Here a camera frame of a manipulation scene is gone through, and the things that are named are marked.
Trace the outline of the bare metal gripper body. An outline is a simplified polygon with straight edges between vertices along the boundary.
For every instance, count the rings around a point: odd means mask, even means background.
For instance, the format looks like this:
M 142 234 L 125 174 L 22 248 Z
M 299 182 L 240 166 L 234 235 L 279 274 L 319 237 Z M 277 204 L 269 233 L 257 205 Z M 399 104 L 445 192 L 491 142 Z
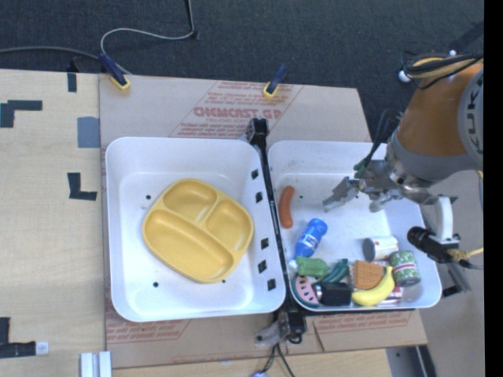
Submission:
M 413 175 L 397 159 L 363 159 L 354 166 L 354 178 L 358 180 L 359 190 L 367 195 L 397 189 L 403 199 L 418 205 L 431 205 L 437 200 L 428 191 L 432 182 Z

